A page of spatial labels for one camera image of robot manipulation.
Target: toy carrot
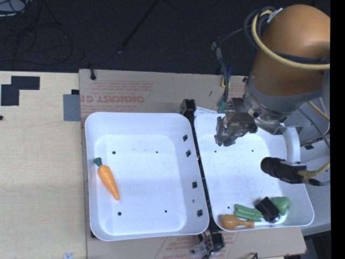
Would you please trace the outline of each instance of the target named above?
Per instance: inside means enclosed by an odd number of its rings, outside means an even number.
[[[113,177],[112,171],[110,170],[109,166],[102,164],[101,158],[96,158],[93,162],[96,163],[98,168],[98,175],[103,182],[103,184],[107,187],[109,192],[113,194],[113,196],[119,200],[120,195],[118,191],[118,187],[116,186],[115,179]]]

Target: cardboard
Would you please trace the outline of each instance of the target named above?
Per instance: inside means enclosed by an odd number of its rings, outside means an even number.
[[[172,259],[192,258],[189,247],[198,243],[196,235],[155,237],[106,242],[92,237],[89,226],[88,181],[84,123],[97,111],[108,112],[178,112],[183,99],[195,99],[206,110],[217,110],[224,89],[222,76],[138,71],[79,71],[80,110],[84,164],[87,255],[92,259]],[[242,76],[232,76],[229,97],[242,97]],[[225,247],[212,258],[260,258],[303,254],[306,245],[301,229],[274,228],[256,231],[222,232]]]

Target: carrot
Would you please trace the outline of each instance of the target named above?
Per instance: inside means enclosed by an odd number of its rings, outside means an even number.
[[[103,165],[102,164],[102,159],[101,158],[96,158],[93,162],[96,163],[98,168],[98,175],[103,182],[103,184],[107,187],[109,192],[113,194],[113,196],[119,200],[120,195],[118,191],[118,187],[116,186],[114,176],[112,174],[112,171],[110,170],[109,166]]]

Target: white plastic object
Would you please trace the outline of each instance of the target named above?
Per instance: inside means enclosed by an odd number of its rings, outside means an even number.
[[[96,112],[85,121],[89,215],[104,241],[200,234],[208,208],[191,126],[178,113]],[[120,200],[93,162],[112,170]]]
[[[271,135],[258,129],[247,133],[229,146],[215,142],[217,117],[223,114],[201,114],[195,119],[195,130],[216,224],[223,230],[220,220],[224,214],[233,214],[234,205],[250,208],[264,199],[286,196],[290,207],[274,224],[255,222],[254,227],[239,226],[227,231],[254,230],[275,227],[302,227],[314,220],[314,211],[304,184],[290,184],[264,173],[260,163],[267,156],[286,159],[283,135]]]

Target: plastic container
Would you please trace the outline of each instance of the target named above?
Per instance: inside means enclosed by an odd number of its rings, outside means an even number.
[[[289,184],[264,173],[260,163],[267,156],[286,158],[282,135],[271,135],[262,129],[237,138],[229,147],[215,142],[217,117],[223,114],[201,114],[195,119],[205,180],[216,224],[224,230],[220,219],[233,214],[234,205],[250,208],[264,199],[286,196],[290,199],[287,213],[274,224],[262,219],[254,227],[239,226],[227,231],[275,227],[307,226],[313,222],[314,211],[304,184]]]
[[[188,119],[177,113],[96,112],[85,122],[89,215],[104,241],[200,234],[208,208]],[[120,200],[98,177],[102,158]]]

